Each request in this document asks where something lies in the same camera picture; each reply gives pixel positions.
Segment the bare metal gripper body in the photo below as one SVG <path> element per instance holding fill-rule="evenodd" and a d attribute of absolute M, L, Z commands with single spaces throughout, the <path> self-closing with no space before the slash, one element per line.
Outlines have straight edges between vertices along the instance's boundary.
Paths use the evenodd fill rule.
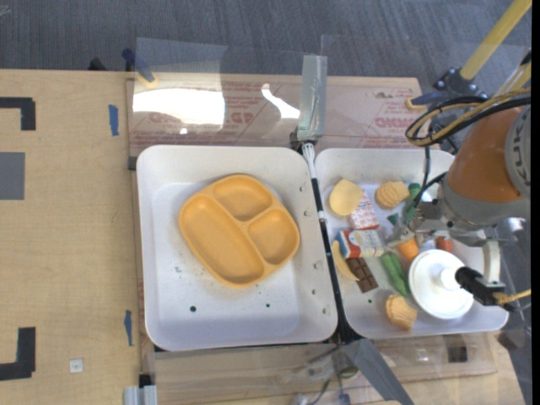
<path fill-rule="evenodd" d="M 458 226 L 457 219 L 446 210 L 445 203 L 440 199 L 420 202 L 413 219 L 422 223 L 421 236 L 426 240 L 439 236 L 457 238 L 467 233 Z"/>

